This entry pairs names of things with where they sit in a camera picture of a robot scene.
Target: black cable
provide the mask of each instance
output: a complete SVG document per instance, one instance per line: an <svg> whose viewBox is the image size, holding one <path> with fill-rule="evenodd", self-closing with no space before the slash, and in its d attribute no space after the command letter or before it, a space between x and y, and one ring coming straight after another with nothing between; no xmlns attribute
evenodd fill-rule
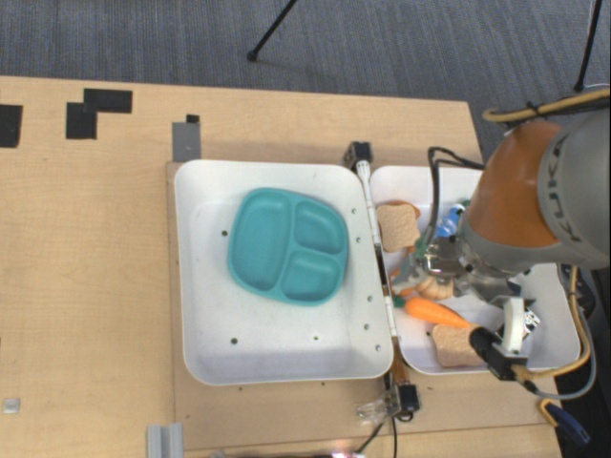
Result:
<svg viewBox="0 0 611 458"><path fill-rule="evenodd" d="M592 333L590 331L590 326L588 325L588 321L585 319L583 312L579 311L579 318L581 319L581 324L583 325L583 330L588 338L588 342L590 343L590 374L588 377L588 381L585 385L574 392L570 393L561 393L561 394L551 394L547 392L542 392L537 388L535 383L532 380L527 380L524 382L524 388L526 388L529 392L534 393L538 397L542 399L554 399L557 401L570 401L574 399L578 399L579 397L583 397L586 393L588 393L592 387L594 386L594 382L597 377L597 361L596 361L596 353L594 351L594 340L592 339Z"/></svg>
<svg viewBox="0 0 611 458"><path fill-rule="evenodd" d="M390 421L392 422L392 439L394 440L394 451L392 452L392 458L397 458L397 450L399 449L397 444L397 424L394 422L394 417L391 417Z"/></svg>
<svg viewBox="0 0 611 458"><path fill-rule="evenodd" d="M365 441L365 443L363 443L360 447L358 447L354 452L362 453L365 450L365 448L369 446L369 443L371 443L371 441L375 439L375 437L378 435L383 425L384 425L384 422L380 426L378 426L376 429L374 429L371 435Z"/></svg>
<svg viewBox="0 0 611 458"><path fill-rule="evenodd" d="M455 161L451 161L445 158L435 159L436 153L443 153L455 159ZM475 161L471 161L465 157L457 155L454 151L449 150L447 148L442 148L439 146L433 146L429 148L427 157L429 160L429 167L431 168L431 178L432 178L432 207L431 207L431 217L429 219L429 225L425 230L425 234L423 235L425 246L428 247L431 244L432 238L435 233L435 229L437 226L437 219L439 217L439 164L450 164L452 166L461 166L465 168L471 168L473 170L483 170L484 165L481 163L477 163Z"/></svg>
<svg viewBox="0 0 611 458"><path fill-rule="evenodd" d="M583 80L585 79L585 72L588 69L588 63L590 62L590 55L592 53L592 47L594 46L594 36L596 35L596 28L599 24L601 8L602 0L596 0L594 4L594 11L590 14L590 28L588 29L588 38L585 41L585 50L583 51L583 59L581 61L581 68L579 69L579 78L573 87L573 90L576 92L581 92L581 90L583 90Z"/></svg>

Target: metal rod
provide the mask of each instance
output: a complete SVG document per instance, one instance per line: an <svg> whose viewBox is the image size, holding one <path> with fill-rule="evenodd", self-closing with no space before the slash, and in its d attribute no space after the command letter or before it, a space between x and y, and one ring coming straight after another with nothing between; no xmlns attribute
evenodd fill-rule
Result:
<svg viewBox="0 0 611 458"><path fill-rule="evenodd" d="M288 1L286 6L283 8L283 11L280 12L280 15L276 17L276 20L274 21L274 23L271 25L271 27L267 30L267 32L261 38L261 41L259 41L259 43L257 44L257 46L255 46L253 50L248 52L248 54L246 55L248 61L257 61L257 56L259 55L259 51L265 45L265 43L267 42L267 39L271 37L271 35L274 33L276 29L278 29L278 26L282 24L284 18L288 15L290 10L293 8L293 6L296 3L297 3L297 0Z"/></svg>
<svg viewBox="0 0 611 458"><path fill-rule="evenodd" d="M588 31L588 40L585 44L585 51L583 52L583 61L581 61L581 70L579 71L579 78L573 90L581 92L584 88L583 80L585 79L585 72L588 69L590 62L590 54L592 53L592 47L594 46L594 36L596 35L596 27L599 24L600 8L602 7L602 0L596 0L594 6L594 12L592 13L592 22L590 22L590 29Z"/></svg>

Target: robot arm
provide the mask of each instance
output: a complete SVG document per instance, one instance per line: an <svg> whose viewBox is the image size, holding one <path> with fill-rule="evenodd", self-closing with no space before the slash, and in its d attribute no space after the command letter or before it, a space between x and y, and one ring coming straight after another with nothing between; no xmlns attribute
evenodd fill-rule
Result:
<svg viewBox="0 0 611 458"><path fill-rule="evenodd" d="M609 265L608 108L565 127L534 121L509 133L486 165L456 236L433 239L426 251L410 255L393 286L430 278L452 284L456 296L475 292L502 306L506 328L516 327L523 300L509 278L547 262ZM474 346L492 343L479 338ZM506 331L497 346L490 358L525 364L521 331ZM511 363L496 376L513 379Z"/></svg>

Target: white plastic part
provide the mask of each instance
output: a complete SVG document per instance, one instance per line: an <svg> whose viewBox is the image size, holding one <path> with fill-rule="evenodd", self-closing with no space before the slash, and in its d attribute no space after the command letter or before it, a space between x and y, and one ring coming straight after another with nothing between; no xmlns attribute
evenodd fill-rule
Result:
<svg viewBox="0 0 611 458"><path fill-rule="evenodd" d="M399 394L395 385L374 401L356 407L356 422L359 426L381 425L399 410Z"/></svg>
<svg viewBox="0 0 611 458"><path fill-rule="evenodd" d="M386 306L387 319L389 321L390 335L392 337L398 337L399 332L397 331L397 323L394 319L394 305L392 304L392 296L385 296L384 303Z"/></svg>
<svg viewBox="0 0 611 458"><path fill-rule="evenodd" d="M373 205L373 199L371 198L371 187L369 184L371 180L371 169L369 168L369 163L367 161L359 161L356 163L356 174L363 184L363 193L365 194L365 204L367 205L367 212L369 214L373 244L382 244L380 226L378 225L378 218L375 215L375 205Z"/></svg>
<svg viewBox="0 0 611 458"><path fill-rule="evenodd" d="M470 198L480 173L459 168L441 168L440 213L447 212L455 203ZM432 203L432 181L429 168L416 166L386 166L371 175L373 201L380 205L392 200L412 203L422 213L418 219L420 232L424 231ZM399 266L406 252L385 253L387 269ZM529 355L532 369L552 368L573 362L579 356L579 338L566 303L564 290L553 264L535 266L530 275L518 275L514 281L522 287L524 300L535 299L530 308L541 318L541 324L522 344L522 352ZM444 302L472 323L497 330L504 322L503 311L491 306L476 295L452 297ZM433 324L415 319L403 309L394 310L401 352L417 371L431 375L486 372L486 365L441 366L431 336Z"/></svg>
<svg viewBox="0 0 611 458"><path fill-rule="evenodd" d="M195 378L237 385L365 379L388 370L389 322L355 174L331 165L196 160L180 167L175 187L184 359ZM346 275L328 302L277 302L232 280L233 220L243 197L262 187L316 198L344 218Z"/></svg>
<svg viewBox="0 0 611 458"><path fill-rule="evenodd" d="M524 299L509 297L503 303L505 327L503 330L503 346L507 351L519 353L524 338Z"/></svg>

